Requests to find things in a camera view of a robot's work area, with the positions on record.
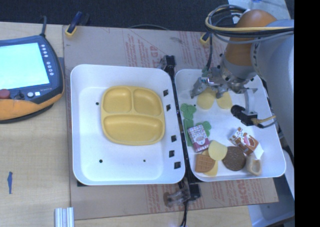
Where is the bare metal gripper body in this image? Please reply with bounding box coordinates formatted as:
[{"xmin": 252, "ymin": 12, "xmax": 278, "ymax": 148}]
[{"xmin": 206, "ymin": 66, "xmax": 258, "ymax": 95}]

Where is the yellow potato crisp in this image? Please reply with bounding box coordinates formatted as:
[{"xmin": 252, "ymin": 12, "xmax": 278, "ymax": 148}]
[
  {"xmin": 196, "ymin": 87, "xmax": 217, "ymax": 110},
  {"xmin": 207, "ymin": 139, "xmax": 229, "ymax": 162},
  {"xmin": 215, "ymin": 91, "xmax": 234, "ymax": 110},
  {"xmin": 203, "ymin": 160, "xmax": 219, "ymax": 178}
]

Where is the green lettuce leaf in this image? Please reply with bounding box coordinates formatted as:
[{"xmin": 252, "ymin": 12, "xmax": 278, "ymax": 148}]
[
  {"xmin": 195, "ymin": 120, "xmax": 213, "ymax": 137},
  {"xmin": 180, "ymin": 103, "xmax": 197, "ymax": 121},
  {"xmin": 182, "ymin": 118, "xmax": 195, "ymax": 147}
]

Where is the white plastic tray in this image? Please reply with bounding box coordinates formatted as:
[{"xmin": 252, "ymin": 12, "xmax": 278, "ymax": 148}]
[
  {"xmin": 69, "ymin": 63, "xmax": 187, "ymax": 186},
  {"xmin": 174, "ymin": 68, "xmax": 287, "ymax": 183}
]

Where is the thin black and white rod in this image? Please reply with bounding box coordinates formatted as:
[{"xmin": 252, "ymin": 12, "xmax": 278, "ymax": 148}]
[{"xmin": 168, "ymin": 65, "xmax": 194, "ymax": 185}]

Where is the pink and white carton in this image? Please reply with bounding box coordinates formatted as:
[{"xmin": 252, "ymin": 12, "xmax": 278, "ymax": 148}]
[{"xmin": 186, "ymin": 124, "xmax": 211, "ymax": 153}]

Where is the brown and white carton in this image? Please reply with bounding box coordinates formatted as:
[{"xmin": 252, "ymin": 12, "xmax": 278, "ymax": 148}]
[{"xmin": 227, "ymin": 126, "xmax": 265, "ymax": 159}]

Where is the brown burger patty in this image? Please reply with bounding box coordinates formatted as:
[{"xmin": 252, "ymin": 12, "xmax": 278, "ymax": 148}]
[{"xmin": 221, "ymin": 145, "xmax": 247, "ymax": 172}]

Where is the orange waffle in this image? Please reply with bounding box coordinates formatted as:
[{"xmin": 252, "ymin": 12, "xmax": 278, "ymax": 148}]
[{"xmin": 194, "ymin": 153, "xmax": 217, "ymax": 174}]

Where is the yellow divided plate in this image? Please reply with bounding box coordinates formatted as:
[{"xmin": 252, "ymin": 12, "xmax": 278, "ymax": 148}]
[{"xmin": 100, "ymin": 85, "xmax": 166, "ymax": 147}]

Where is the beige bread piece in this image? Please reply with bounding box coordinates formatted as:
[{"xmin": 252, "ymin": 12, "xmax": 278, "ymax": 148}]
[{"xmin": 245, "ymin": 152, "xmax": 263, "ymax": 177}]

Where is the brown cardboard board red print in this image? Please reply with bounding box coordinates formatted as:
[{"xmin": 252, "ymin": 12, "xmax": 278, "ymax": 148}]
[{"xmin": 62, "ymin": 25, "xmax": 280, "ymax": 221}]

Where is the black cylinder on white bracket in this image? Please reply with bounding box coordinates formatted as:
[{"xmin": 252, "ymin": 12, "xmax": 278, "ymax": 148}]
[{"xmin": 230, "ymin": 87, "xmax": 259, "ymax": 127}]

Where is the black block with thin wires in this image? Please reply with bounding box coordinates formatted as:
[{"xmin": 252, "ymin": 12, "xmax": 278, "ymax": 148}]
[
  {"xmin": 156, "ymin": 54, "xmax": 176, "ymax": 72},
  {"xmin": 187, "ymin": 182, "xmax": 202, "ymax": 201}
]

